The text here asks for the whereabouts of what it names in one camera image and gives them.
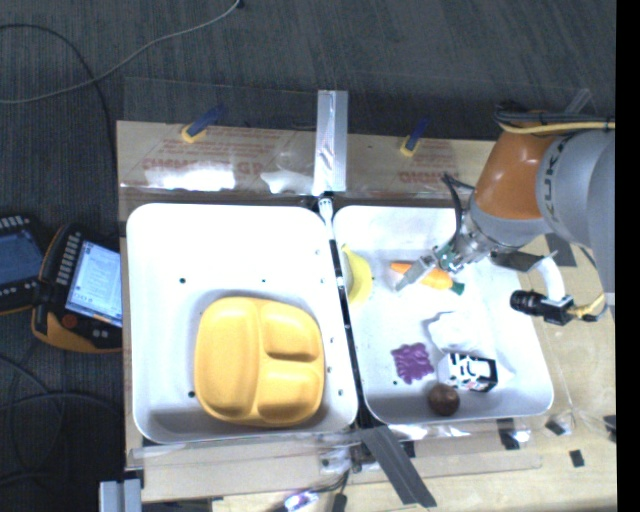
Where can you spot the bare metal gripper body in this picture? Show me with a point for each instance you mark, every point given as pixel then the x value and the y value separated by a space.
pixel 462 250

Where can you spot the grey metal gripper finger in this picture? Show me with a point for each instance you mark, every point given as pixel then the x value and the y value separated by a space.
pixel 413 272

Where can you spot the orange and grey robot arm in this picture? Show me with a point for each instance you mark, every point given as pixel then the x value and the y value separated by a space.
pixel 550 190

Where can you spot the orange carrot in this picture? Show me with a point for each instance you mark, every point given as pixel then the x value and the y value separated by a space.
pixel 440 278

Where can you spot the yellow banana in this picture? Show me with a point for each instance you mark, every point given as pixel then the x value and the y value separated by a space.
pixel 360 280

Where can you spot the white crumpled packet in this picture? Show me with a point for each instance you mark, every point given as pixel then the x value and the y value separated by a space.
pixel 452 330

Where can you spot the purple grapes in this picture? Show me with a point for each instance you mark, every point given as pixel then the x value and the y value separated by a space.
pixel 411 362

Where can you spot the black and white carton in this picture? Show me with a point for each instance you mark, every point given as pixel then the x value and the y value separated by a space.
pixel 472 372

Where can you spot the white plastic tray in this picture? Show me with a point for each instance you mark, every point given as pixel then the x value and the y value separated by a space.
pixel 165 310
pixel 520 365

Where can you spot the brown round ball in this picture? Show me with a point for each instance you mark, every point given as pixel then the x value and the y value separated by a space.
pixel 443 399

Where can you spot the brown cardboard board red print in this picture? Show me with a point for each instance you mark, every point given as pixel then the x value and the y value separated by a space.
pixel 300 160

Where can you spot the yellow divided plate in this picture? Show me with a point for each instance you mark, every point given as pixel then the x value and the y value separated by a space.
pixel 257 360

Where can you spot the black cylinder on white bracket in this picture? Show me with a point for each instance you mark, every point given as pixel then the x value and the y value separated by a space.
pixel 542 300

